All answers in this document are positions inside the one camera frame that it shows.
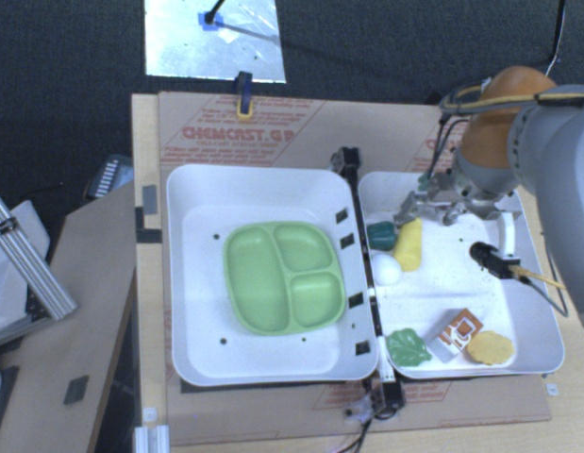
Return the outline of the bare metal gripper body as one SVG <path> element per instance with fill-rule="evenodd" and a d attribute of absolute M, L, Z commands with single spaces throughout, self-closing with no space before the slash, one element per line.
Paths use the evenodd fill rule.
<path fill-rule="evenodd" d="M 485 193 L 472 187 L 458 190 L 446 181 L 431 181 L 426 194 L 427 204 L 436 211 L 444 206 L 461 203 L 465 207 L 465 213 L 473 214 L 482 220 L 491 220 L 496 217 L 499 213 L 496 205 L 503 197 L 500 193 Z"/>

